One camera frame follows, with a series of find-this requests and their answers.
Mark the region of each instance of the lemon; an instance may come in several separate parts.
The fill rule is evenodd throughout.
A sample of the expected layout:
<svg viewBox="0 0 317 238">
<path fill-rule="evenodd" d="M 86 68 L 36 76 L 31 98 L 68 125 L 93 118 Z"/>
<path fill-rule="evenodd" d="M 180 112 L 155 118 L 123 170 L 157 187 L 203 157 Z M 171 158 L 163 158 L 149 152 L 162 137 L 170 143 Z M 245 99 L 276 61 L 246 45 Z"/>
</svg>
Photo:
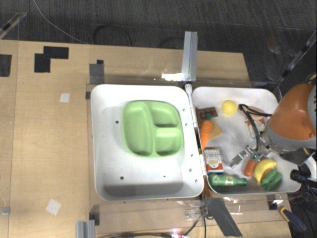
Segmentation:
<svg viewBox="0 0 317 238">
<path fill-rule="evenodd" d="M 222 104 L 222 111 L 226 114 L 226 115 L 233 115 L 234 113 L 236 113 L 238 110 L 238 106 L 237 104 L 235 104 L 233 101 L 225 101 Z"/>
</svg>

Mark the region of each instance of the green divided tray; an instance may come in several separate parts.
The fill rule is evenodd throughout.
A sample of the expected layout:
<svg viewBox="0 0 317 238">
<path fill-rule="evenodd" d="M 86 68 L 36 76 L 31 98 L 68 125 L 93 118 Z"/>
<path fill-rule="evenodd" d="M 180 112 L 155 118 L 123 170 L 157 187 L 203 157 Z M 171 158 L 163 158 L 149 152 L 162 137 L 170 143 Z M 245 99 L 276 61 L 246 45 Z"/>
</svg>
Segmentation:
<svg viewBox="0 0 317 238">
<path fill-rule="evenodd" d="M 122 127 L 125 146 L 138 156 L 170 156 L 184 146 L 178 111 L 166 102 L 128 103 L 123 110 Z"/>
</svg>

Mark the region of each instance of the banana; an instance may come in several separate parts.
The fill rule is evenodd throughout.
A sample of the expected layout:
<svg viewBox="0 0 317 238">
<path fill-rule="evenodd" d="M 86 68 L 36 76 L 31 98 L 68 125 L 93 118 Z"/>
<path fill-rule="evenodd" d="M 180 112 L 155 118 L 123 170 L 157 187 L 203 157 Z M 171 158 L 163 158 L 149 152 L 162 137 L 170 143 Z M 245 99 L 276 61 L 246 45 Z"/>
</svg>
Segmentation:
<svg viewBox="0 0 317 238">
<path fill-rule="evenodd" d="M 254 168 L 253 176 L 258 181 L 258 185 L 261 185 L 261 179 L 266 170 L 276 166 L 276 161 L 271 159 L 261 160 Z"/>
</svg>

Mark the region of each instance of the wooden table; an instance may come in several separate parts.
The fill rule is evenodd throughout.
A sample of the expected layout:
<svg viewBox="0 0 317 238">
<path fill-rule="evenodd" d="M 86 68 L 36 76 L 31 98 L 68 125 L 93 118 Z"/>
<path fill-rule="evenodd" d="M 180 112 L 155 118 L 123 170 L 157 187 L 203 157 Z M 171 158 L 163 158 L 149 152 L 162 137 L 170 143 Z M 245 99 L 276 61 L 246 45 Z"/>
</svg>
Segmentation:
<svg viewBox="0 0 317 238">
<path fill-rule="evenodd" d="M 34 54 L 43 46 L 68 47 L 69 59 L 52 59 L 50 73 L 34 73 Z M 76 221 L 87 221 L 90 211 L 89 64 L 104 60 L 106 75 L 114 77 L 160 79 L 162 72 L 180 72 L 182 51 L 1 40 L 0 54 L 12 55 L 10 77 L 0 77 L 0 207 L 11 209 L 0 215 L 0 237 L 75 237 Z M 248 73 L 242 54 L 198 52 L 197 77 L 247 81 Z M 62 93 L 70 94 L 68 103 L 60 102 Z M 61 204 L 57 215 L 46 211 L 51 199 Z M 245 216 L 237 219 L 244 237 L 291 237 L 276 211 L 259 208 Z M 148 221 L 159 227 L 159 215 Z M 201 225 L 191 237 L 203 237 Z M 117 232 L 128 227 L 117 226 Z M 214 221 L 208 221 L 208 237 L 223 237 Z"/>
</svg>

